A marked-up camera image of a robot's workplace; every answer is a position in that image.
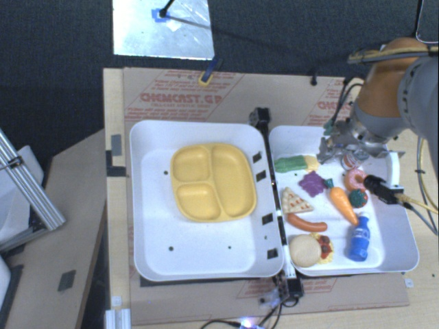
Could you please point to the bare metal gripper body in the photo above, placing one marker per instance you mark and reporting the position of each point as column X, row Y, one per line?
column 356, row 139

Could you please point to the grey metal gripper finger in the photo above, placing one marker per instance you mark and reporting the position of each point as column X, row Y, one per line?
column 326, row 152
column 363, row 155

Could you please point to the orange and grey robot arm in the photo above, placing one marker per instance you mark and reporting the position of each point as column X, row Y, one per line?
column 387, row 84

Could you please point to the red and white can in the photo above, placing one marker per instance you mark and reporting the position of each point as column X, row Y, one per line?
column 350, row 162

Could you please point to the pink doughnut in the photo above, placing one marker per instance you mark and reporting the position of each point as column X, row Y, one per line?
column 350, row 180

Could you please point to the purple grapes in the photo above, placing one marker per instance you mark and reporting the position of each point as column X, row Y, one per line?
column 312, row 183

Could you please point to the green and yellow corn cob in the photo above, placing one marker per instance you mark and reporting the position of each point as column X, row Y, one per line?
column 291, row 164

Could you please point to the red strawberry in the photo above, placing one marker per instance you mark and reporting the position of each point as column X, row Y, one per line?
column 358, row 198

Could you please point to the orange carrot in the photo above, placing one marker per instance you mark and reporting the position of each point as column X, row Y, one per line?
column 342, row 202

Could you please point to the pizza slice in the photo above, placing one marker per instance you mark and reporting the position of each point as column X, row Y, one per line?
column 293, row 204

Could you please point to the thin black and white rod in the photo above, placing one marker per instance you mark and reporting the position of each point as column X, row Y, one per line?
column 277, row 197

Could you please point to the orange-red sausage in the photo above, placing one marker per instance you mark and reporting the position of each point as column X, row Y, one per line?
column 305, row 223

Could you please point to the white plastic tray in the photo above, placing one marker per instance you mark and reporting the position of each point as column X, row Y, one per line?
column 154, row 218
column 394, row 231

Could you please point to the blue bottle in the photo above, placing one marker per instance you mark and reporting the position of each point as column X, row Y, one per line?
column 358, row 240

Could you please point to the yellow spaghetti with red sauce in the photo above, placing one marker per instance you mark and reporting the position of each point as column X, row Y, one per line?
column 326, row 249

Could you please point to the tan bread bun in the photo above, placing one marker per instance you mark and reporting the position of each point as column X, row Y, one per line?
column 304, row 250

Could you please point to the yellow divided plate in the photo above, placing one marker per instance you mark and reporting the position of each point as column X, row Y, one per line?
column 226, row 177

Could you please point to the brown cardboard board red print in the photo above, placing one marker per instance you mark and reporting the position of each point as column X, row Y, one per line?
column 226, row 98

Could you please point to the black cylinder on white bracket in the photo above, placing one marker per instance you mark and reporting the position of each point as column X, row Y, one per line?
column 384, row 190

